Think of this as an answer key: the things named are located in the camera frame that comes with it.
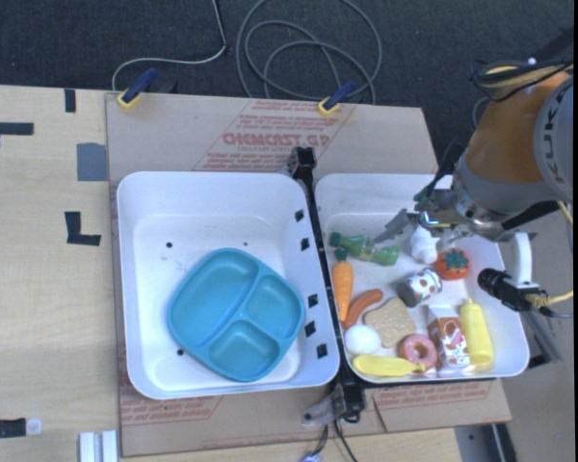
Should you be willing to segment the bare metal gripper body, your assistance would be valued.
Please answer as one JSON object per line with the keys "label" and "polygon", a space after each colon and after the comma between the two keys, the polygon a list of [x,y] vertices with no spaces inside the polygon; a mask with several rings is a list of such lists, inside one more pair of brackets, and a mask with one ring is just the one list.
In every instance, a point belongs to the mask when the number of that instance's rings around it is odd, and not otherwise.
{"label": "bare metal gripper body", "polygon": [[497,242],[506,233],[506,216],[483,207],[465,189],[424,189],[416,195],[416,213],[444,247],[474,235]]}

